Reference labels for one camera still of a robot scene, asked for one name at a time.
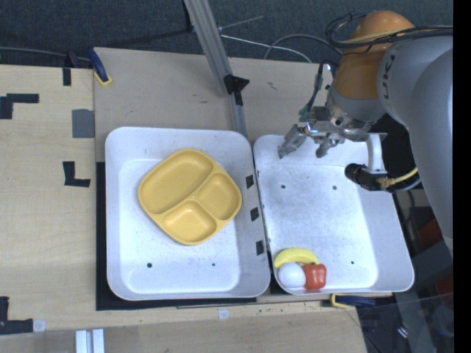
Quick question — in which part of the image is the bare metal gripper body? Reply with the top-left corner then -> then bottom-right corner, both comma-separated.
305,105 -> 373,143

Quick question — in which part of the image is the white plastic tray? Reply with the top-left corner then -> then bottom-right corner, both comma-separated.
105,126 -> 272,302
252,134 -> 416,296

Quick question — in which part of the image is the yellow banana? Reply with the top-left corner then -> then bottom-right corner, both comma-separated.
272,247 -> 322,271

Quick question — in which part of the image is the yellow divided plate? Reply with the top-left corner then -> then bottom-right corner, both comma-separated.
137,148 -> 244,246

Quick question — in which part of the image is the orange bell pepper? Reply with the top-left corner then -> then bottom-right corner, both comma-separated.
302,263 -> 328,292

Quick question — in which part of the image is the white egg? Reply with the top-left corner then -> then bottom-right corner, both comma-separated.
277,262 -> 308,288

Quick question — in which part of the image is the black cylinder on white bracket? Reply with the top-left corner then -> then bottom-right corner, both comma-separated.
344,132 -> 390,193

